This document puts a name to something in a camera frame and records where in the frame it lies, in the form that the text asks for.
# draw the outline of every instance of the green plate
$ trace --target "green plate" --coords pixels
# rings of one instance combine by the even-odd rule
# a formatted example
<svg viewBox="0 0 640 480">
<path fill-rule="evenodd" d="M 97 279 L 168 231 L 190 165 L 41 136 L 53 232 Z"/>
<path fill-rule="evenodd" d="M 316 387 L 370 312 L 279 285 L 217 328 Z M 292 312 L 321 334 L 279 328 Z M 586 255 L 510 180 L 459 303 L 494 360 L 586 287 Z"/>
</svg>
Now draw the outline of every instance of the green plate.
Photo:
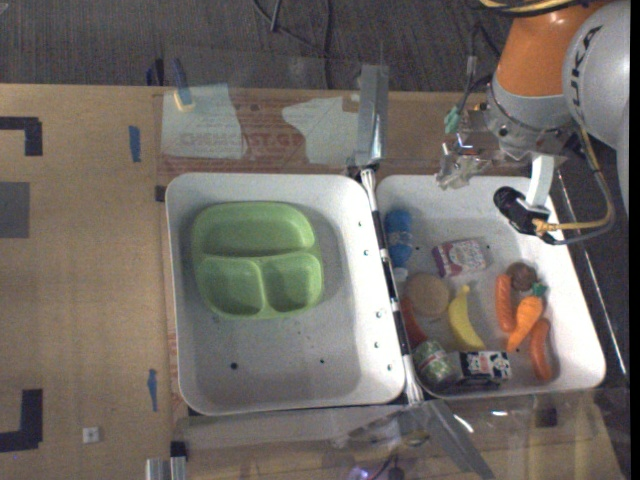
<svg viewBox="0 0 640 480">
<path fill-rule="evenodd" d="M 191 229 L 191 255 L 200 295 L 225 318 L 299 314 L 322 297 L 322 257 L 314 229 L 286 203 L 206 208 Z"/>
</svg>

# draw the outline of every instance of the black cable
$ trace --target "black cable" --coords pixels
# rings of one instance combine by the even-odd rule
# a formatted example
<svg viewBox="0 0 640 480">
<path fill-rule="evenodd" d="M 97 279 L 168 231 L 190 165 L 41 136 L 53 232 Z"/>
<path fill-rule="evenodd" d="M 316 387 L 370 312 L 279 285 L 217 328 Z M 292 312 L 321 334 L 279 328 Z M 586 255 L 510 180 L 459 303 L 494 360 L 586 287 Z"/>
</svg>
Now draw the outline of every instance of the black cable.
<svg viewBox="0 0 640 480">
<path fill-rule="evenodd" d="M 382 466 L 380 466 L 378 471 L 369 480 L 377 480 L 378 478 L 380 478 L 380 475 L 384 473 L 385 470 L 389 467 L 389 464 L 391 464 L 391 461 L 393 460 L 393 458 L 394 458 L 394 455 L 389 455 L 387 460 L 384 461 Z"/>
<path fill-rule="evenodd" d="M 487 43 L 487 45 L 495 55 L 496 59 L 500 60 L 500 50 L 498 50 L 498 47 L 491 40 L 489 33 L 486 31 L 484 26 L 482 26 L 482 23 L 480 23 L 480 21 L 476 21 L 473 24 L 473 27 L 471 28 L 471 32 L 469 34 L 469 39 L 468 39 L 468 54 L 467 54 L 468 57 L 467 58 L 471 59 L 473 57 L 476 57 L 476 37 L 478 33 L 482 35 L 482 38 Z M 483 76 L 482 78 L 477 80 L 474 80 L 474 77 L 475 77 L 475 69 L 469 70 L 469 72 L 467 73 L 467 80 L 462 93 L 462 97 L 460 98 L 460 100 L 458 101 L 458 104 L 456 105 L 458 107 L 458 112 L 461 112 L 464 106 L 467 104 L 467 99 L 469 98 L 469 95 L 472 92 L 474 92 L 480 85 L 485 85 L 489 82 L 489 80 L 491 80 L 491 75 Z"/>
<path fill-rule="evenodd" d="M 404 480 L 404 470 L 398 467 L 398 459 L 399 457 L 396 455 L 393 467 L 387 473 L 387 480 Z"/>
<path fill-rule="evenodd" d="M 325 86 L 327 89 L 331 88 L 331 82 L 329 77 L 329 61 L 331 59 L 330 50 L 331 50 L 331 33 L 333 29 L 333 6 L 331 0 L 323 0 L 324 6 L 326 10 L 326 22 L 323 28 L 323 39 L 322 45 L 318 47 L 317 45 L 312 44 L 308 40 L 303 37 L 298 36 L 293 33 L 291 30 L 283 27 L 282 25 L 278 25 L 275 32 L 281 33 L 282 35 L 293 39 L 299 44 L 303 45 L 306 48 L 314 51 L 320 58 L 324 59 L 324 78 L 325 78 Z M 269 13 L 260 5 L 259 0 L 251 0 L 251 3 L 254 9 L 258 12 L 258 15 L 261 16 L 264 20 L 266 20 L 269 25 L 271 25 L 273 17 L 269 15 Z"/>
</svg>

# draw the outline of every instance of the yellow banana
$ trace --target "yellow banana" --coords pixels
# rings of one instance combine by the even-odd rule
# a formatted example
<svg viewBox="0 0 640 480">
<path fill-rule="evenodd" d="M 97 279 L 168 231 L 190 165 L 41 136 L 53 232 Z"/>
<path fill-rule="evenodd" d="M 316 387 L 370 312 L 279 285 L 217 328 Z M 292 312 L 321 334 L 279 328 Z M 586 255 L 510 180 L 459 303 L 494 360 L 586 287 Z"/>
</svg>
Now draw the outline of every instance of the yellow banana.
<svg viewBox="0 0 640 480">
<path fill-rule="evenodd" d="M 484 342 L 476 334 L 469 321 L 467 310 L 468 293 L 469 286 L 465 284 L 460 287 L 456 296 L 449 303 L 449 325 L 461 351 L 486 350 Z"/>
</svg>

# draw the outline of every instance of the orange toy carrot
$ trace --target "orange toy carrot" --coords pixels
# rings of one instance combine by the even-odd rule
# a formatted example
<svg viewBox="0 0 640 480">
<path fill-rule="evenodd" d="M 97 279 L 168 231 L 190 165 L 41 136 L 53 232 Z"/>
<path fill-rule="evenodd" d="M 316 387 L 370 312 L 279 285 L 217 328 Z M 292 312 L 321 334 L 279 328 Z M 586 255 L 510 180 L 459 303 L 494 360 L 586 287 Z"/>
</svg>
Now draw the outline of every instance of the orange toy carrot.
<svg viewBox="0 0 640 480">
<path fill-rule="evenodd" d="M 540 283 L 533 283 L 533 293 L 527 295 L 518 304 L 516 310 L 516 328 L 509 335 L 507 340 L 507 352 L 513 352 L 520 346 L 520 343 L 527 337 L 535 323 L 542 316 L 544 303 L 542 294 L 547 289 Z"/>
<path fill-rule="evenodd" d="M 516 318 L 511 305 L 511 276 L 500 274 L 496 277 L 496 316 L 498 325 L 504 332 L 513 332 Z"/>
<path fill-rule="evenodd" d="M 404 320 L 404 327 L 407 330 L 407 337 L 409 338 L 409 346 L 411 349 L 415 349 L 423 341 L 427 341 L 427 335 L 418 324 L 415 315 L 413 314 L 413 303 L 408 297 L 403 297 L 400 301 L 400 312 L 402 313 L 402 319 Z"/>
<path fill-rule="evenodd" d="M 529 341 L 529 357 L 531 358 L 533 372 L 539 380 L 545 382 L 549 382 L 553 375 L 545 353 L 545 341 L 550 327 L 549 320 L 541 318 L 531 329 L 531 340 Z"/>
</svg>

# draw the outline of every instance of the wooden table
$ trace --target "wooden table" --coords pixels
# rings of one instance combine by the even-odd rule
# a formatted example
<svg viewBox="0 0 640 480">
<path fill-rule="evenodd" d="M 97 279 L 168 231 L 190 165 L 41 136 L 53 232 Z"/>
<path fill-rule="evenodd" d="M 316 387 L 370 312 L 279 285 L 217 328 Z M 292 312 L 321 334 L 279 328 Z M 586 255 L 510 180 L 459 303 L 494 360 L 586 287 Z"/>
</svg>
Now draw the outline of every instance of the wooden table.
<svg viewBox="0 0 640 480">
<path fill-rule="evenodd" d="M 156 199 L 157 186 L 178 171 L 163 167 L 157 155 L 164 92 L 0 85 L 0 116 L 36 116 L 44 135 L 43 155 L 25 156 L 24 133 L 0 130 L 0 182 L 27 183 L 30 199 L 28 238 L 0 239 L 0 432 L 19 426 L 22 390 L 44 395 L 42 442 L 0 453 L 2 478 L 131 480 L 143 478 L 147 458 L 168 459 L 175 372 L 167 339 L 164 207 Z M 326 96 L 270 90 L 253 91 L 251 98 L 273 110 L 274 101 Z M 392 93 L 388 161 L 380 176 L 435 172 L 442 116 L 457 99 Z M 129 127 L 139 130 L 140 161 Z M 286 169 L 326 166 L 294 162 Z M 221 170 L 256 167 L 227 162 Z M 157 372 L 157 411 L 147 386 L 150 369 Z M 99 427 L 98 443 L 83 444 L 87 427 Z M 599 448 L 606 464 L 615 465 L 608 449 Z M 286 456 L 281 472 L 291 465 Z M 192 468 L 195 474 L 197 465 Z M 243 471 L 215 476 L 211 468 L 206 474 L 201 467 L 195 478 L 237 478 Z M 265 478 L 307 478 L 287 475 Z M 308 478 L 322 478 L 314 475 Z"/>
</svg>

